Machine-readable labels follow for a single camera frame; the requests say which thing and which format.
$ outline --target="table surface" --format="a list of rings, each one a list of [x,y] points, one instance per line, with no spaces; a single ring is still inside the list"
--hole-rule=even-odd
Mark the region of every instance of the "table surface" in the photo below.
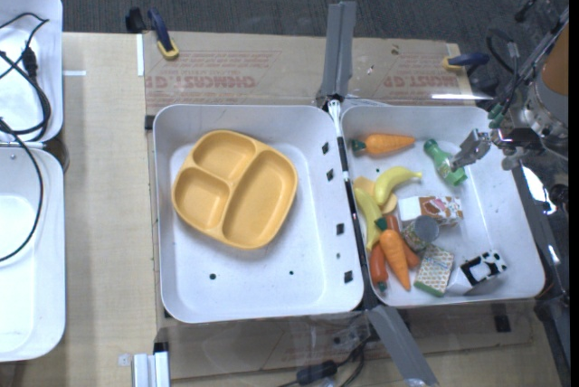
[[[131,385],[130,356],[151,353],[156,282],[143,77],[136,35],[63,35],[67,320],[47,355],[16,364],[13,387]],[[70,74],[66,71],[86,71]],[[530,314],[524,344],[428,355],[441,385],[560,385],[542,324]],[[358,385],[376,385],[392,362],[375,361]],[[0,366],[0,386],[2,385]],[[287,382],[272,374],[260,385]],[[178,385],[251,384],[253,378]],[[405,385],[402,381],[388,385]]]

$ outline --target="metal can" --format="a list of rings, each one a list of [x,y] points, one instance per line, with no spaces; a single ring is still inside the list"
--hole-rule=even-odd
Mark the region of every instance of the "metal can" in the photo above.
[[[400,231],[408,246],[415,252],[426,249],[428,244],[438,238],[439,232],[438,223],[428,215],[417,216]]]

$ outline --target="toy carrot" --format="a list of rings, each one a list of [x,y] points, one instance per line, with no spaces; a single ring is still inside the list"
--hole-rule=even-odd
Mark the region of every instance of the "toy carrot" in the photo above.
[[[380,229],[382,229],[382,226],[385,226],[384,219],[381,220],[382,222],[380,222],[380,220],[376,222]],[[385,229],[382,234],[380,234],[380,247],[384,252],[390,269],[394,272],[403,287],[406,290],[410,290],[410,274],[408,273],[408,263],[404,256],[403,242],[402,236],[394,230]]]
[[[353,139],[352,149],[354,152],[365,149],[370,154],[387,154],[402,149],[403,147],[407,147],[414,141],[414,137],[374,133],[369,135],[364,141]]]
[[[386,271],[386,258],[379,243],[376,243],[372,248],[369,267],[372,283],[384,292],[386,290],[386,281],[388,280],[388,271]]]
[[[398,223],[398,218],[395,215],[386,215],[386,225],[388,226],[388,230],[394,230],[398,234],[400,234],[400,226]],[[420,265],[420,257],[414,253],[414,251],[410,248],[406,241],[403,239],[402,235],[400,236],[402,239],[402,244],[404,248],[404,256],[406,257],[406,263],[408,263],[409,269],[414,269],[418,265]]]

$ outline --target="toy bottle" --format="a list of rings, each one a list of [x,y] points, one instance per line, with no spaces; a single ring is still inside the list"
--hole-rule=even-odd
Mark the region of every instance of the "toy bottle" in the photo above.
[[[440,149],[434,139],[429,139],[424,143],[424,151],[434,161],[436,171],[448,184],[458,186],[467,179],[464,168],[461,167],[457,168],[454,172],[452,171],[451,163],[449,162],[451,154]]]

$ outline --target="toy banana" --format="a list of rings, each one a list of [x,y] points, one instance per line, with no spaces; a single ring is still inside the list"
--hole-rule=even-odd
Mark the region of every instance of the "toy banana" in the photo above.
[[[413,172],[403,166],[393,166],[383,172],[376,179],[374,186],[374,199],[376,203],[383,205],[398,184],[411,178],[422,178],[422,172]]]
[[[382,218],[382,212],[380,212],[380,207],[378,207],[374,198],[363,189],[354,188],[354,197],[356,198],[357,206],[362,209],[362,214],[364,215],[365,247],[370,251],[380,239],[381,231],[376,226],[375,221]]]

